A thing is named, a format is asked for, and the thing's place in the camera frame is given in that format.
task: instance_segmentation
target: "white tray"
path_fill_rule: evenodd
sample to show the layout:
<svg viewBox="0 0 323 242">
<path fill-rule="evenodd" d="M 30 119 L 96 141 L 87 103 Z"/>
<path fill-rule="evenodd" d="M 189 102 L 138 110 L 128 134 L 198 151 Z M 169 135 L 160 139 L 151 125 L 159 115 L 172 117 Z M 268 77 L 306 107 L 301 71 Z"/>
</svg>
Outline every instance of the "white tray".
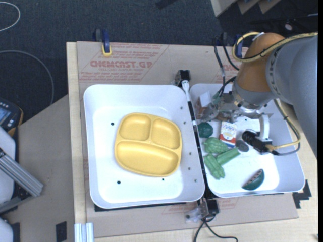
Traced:
<svg viewBox="0 0 323 242">
<path fill-rule="evenodd" d="M 196 84 L 190 89 L 190 96 L 193 107 L 198 97 L 204 92 L 209 91 L 211 96 L 221 88 L 221 84 Z M 231 85 L 227 85 L 225 92 L 231 90 Z M 270 135 L 274 145 L 286 144 L 292 142 L 292 138 L 286 121 L 283 120 L 273 102 L 259 111 L 259 113 L 273 113 L 270 117 Z M 214 128 L 212 137 L 219 137 L 221 131 L 221 123 L 210 121 Z M 237 125 L 237 138 L 241 137 L 246 129 L 254 129 L 260 131 L 258 120 L 247 117 L 240 117 L 235 122 Z M 207 153 L 204 151 L 203 142 L 206 138 L 200 138 L 202 155 Z M 280 152 L 289 152 L 294 147 L 282 148 Z M 300 165 L 297 153 L 287 156 L 273 156 L 272 154 L 261 155 L 251 146 L 248 152 L 242 152 L 241 155 L 234 158 L 223 166 L 225 170 L 225 178 L 217 180 L 205 168 L 207 183 L 210 190 L 217 196 L 223 198 L 239 197 L 248 195 L 264 195 L 277 194 L 286 192 L 296 192 L 301 190 L 305 185 L 305 178 L 302 167 Z M 262 185 L 254 191 L 247 191 L 242 186 L 256 173 L 259 169 L 264 170 L 265 179 Z"/>
<path fill-rule="evenodd" d="M 185 93 L 174 85 L 97 84 L 84 93 L 90 195 L 105 209 L 184 203 L 200 199 L 205 184 Z M 173 121 L 182 134 L 179 168 L 167 177 L 149 177 L 121 168 L 114 144 L 121 119 L 130 113 Z"/>
</svg>

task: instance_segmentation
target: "yellow plate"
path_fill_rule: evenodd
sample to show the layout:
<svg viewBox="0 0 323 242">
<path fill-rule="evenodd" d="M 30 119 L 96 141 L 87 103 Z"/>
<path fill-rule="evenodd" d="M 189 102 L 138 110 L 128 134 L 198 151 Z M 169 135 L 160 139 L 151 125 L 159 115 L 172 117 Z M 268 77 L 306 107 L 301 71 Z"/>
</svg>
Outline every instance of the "yellow plate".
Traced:
<svg viewBox="0 0 323 242">
<path fill-rule="evenodd" d="M 172 121 L 144 113 L 126 115 L 118 127 L 115 158 L 126 170 L 168 176 L 181 161 L 182 136 Z"/>
</svg>

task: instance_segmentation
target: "black bracket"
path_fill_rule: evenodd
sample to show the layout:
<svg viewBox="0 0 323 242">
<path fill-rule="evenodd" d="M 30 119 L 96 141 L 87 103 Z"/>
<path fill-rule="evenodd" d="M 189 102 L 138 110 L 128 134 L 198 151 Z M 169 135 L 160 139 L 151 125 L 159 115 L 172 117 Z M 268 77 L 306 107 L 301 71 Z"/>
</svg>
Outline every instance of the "black bracket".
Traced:
<svg viewBox="0 0 323 242">
<path fill-rule="evenodd" d="M 297 209 L 300 209 L 300 201 L 301 200 L 309 200 L 309 198 L 312 196 L 311 191 L 309 189 L 308 186 L 308 182 L 307 180 L 305 180 L 305 186 L 303 188 L 303 192 L 299 193 L 299 192 L 294 192 L 293 193 L 293 198 L 294 198 L 294 202 L 295 202 L 295 206 Z"/>
</svg>

